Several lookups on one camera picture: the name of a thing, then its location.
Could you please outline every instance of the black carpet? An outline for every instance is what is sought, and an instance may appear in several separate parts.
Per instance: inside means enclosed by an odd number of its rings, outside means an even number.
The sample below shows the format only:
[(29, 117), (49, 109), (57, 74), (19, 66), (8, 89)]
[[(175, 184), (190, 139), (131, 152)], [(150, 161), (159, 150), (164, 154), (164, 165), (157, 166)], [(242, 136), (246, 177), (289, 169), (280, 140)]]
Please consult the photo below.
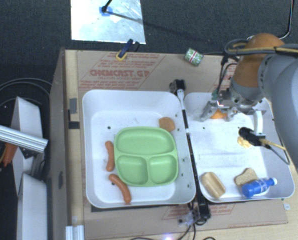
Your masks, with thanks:
[[(140, 0), (146, 45), (138, 52), (184, 54), (222, 51), (236, 38), (267, 32), (282, 35), (290, 0)], [(123, 45), (71, 40), (70, 0), (0, 0), (0, 84), (15, 78), (52, 82), (60, 47), (118, 51)], [(298, 44), (298, 0), (286, 43)], [(11, 86), (0, 93), (0, 104), (16, 95), (41, 103), (47, 128), (46, 98), (30, 85)], [(9, 125), (13, 103), (0, 109), (0, 124)], [(0, 239), (16, 237), (16, 196), (12, 166), (0, 172)]]

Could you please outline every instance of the soda can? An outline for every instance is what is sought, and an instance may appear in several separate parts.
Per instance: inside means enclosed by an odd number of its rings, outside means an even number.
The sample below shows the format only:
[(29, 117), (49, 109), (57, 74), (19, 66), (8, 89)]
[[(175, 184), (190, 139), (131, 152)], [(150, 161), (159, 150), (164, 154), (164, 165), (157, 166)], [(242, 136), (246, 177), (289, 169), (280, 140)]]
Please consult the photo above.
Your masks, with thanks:
[(186, 52), (184, 59), (191, 64), (198, 66), (203, 58), (203, 55), (198, 53), (196, 50), (189, 48)]

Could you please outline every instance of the green plate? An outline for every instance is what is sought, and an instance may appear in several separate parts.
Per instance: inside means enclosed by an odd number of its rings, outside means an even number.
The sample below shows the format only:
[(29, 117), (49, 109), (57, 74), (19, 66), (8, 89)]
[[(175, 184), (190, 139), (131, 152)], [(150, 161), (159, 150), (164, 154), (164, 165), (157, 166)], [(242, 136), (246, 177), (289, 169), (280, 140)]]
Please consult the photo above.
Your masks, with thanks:
[(166, 185), (178, 176), (175, 141), (162, 128), (122, 129), (114, 139), (114, 160), (118, 176), (130, 186)]

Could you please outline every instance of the water bottle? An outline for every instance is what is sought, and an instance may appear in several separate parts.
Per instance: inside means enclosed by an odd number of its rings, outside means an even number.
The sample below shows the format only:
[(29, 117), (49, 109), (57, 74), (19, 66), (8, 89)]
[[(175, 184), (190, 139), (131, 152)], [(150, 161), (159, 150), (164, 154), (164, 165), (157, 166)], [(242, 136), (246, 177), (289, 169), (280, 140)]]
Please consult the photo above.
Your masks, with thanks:
[(242, 185), (242, 193), (247, 198), (250, 198), (253, 195), (265, 192), (270, 186), (273, 186), (276, 184), (277, 184), (276, 178), (257, 179), (250, 183), (246, 183), (246, 184)]

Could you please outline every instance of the toy bread slice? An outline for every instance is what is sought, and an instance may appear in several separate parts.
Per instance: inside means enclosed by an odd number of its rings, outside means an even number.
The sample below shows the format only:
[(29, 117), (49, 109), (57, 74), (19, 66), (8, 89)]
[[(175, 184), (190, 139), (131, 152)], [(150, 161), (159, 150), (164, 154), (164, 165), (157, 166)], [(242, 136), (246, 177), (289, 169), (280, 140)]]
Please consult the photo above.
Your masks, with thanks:
[(202, 175), (201, 181), (208, 193), (214, 198), (219, 198), (225, 193), (225, 187), (215, 173), (206, 172)]
[(258, 179), (257, 174), (252, 168), (247, 168), (244, 172), (235, 177), (234, 182), (237, 186), (241, 187), (245, 183), (249, 183)]

